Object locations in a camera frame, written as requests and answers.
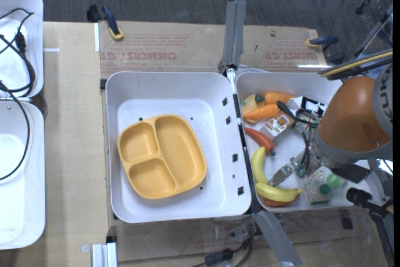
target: carrot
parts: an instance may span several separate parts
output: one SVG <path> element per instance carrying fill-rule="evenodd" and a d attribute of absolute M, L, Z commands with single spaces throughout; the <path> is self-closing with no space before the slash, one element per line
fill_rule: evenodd
<path fill-rule="evenodd" d="M 264 98 L 266 104 L 276 104 L 277 101 L 282 101 L 284 104 L 287 104 L 289 99 L 296 98 L 296 96 L 293 94 L 280 93 L 277 91 L 267 91 L 264 94 Z"/>
<path fill-rule="evenodd" d="M 265 152 L 268 154 L 275 148 L 275 144 L 266 135 L 258 130 L 244 127 L 244 132 L 254 139 L 260 147 L 265 147 Z"/>
<path fill-rule="evenodd" d="M 243 114 L 243 119 L 259 121 L 261 118 L 272 118 L 280 111 L 277 104 L 266 104 Z"/>

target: toy banana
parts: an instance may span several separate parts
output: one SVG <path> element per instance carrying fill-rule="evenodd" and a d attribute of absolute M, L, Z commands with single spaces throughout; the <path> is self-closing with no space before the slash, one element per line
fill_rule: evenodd
<path fill-rule="evenodd" d="M 301 188 L 299 189 L 277 188 L 263 183 L 256 183 L 256 191 L 260 196 L 264 198 L 273 201 L 281 201 L 284 203 L 294 201 L 297 198 L 297 196 L 303 192 Z"/>
<path fill-rule="evenodd" d="M 258 148 L 251 156 L 251 167 L 256 183 L 268 184 L 264 174 L 265 147 Z"/>

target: cardboard sheet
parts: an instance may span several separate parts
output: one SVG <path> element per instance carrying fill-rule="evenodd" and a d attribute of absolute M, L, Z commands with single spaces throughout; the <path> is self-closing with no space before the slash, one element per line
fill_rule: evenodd
<path fill-rule="evenodd" d="M 124 33 L 114 41 L 108 23 L 99 23 L 101 77 L 118 71 L 217 71 L 224 50 L 224 25 L 119 21 Z M 310 49 L 315 30 L 245 26 L 241 67 L 267 71 L 326 68 L 321 48 Z"/>

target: red pepper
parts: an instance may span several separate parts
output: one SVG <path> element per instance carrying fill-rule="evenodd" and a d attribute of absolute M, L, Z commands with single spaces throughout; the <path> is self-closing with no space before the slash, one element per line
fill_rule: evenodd
<path fill-rule="evenodd" d="M 244 127 L 244 132 L 254 139 L 260 147 L 265 147 L 265 152 L 268 154 L 275 148 L 275 144 L 262 132 Z"/>

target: wooden table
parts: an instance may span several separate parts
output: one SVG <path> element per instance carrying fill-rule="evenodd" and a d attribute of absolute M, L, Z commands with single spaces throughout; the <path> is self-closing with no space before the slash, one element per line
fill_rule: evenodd
<path fill-rule="evenodd" d="M 0 252 L 0 266 L 88 267 L 91 245 L 104 244 L 109 230 L 94 24 L 45 22 L 44 48 L 46 227 L 31 246 Z M 366 221 L 362 237 L 299 243 L 295 248 L 306 266 L 385 266 L 377 231 Z M 195 256 L 120 265 L 192 266 L 202 261 Z M 258 248 L 245 266 L 280 264 L 270 248 Z"/>

